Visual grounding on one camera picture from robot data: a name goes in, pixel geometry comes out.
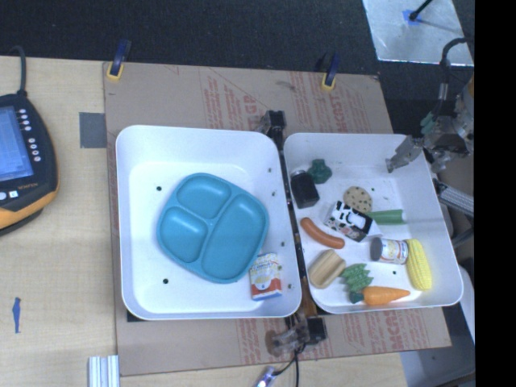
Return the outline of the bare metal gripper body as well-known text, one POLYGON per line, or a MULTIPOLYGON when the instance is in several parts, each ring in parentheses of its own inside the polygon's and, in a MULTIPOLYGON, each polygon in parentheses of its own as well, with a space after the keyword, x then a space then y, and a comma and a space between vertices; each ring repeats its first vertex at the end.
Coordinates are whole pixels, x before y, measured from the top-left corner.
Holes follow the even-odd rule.
POLYGON ((421 121, 423 145, 428 152, 458 156, 472 154, 474 148, 474 97, 470 94, 456 96, 452 111, 445 111, 444 101, 421 121))

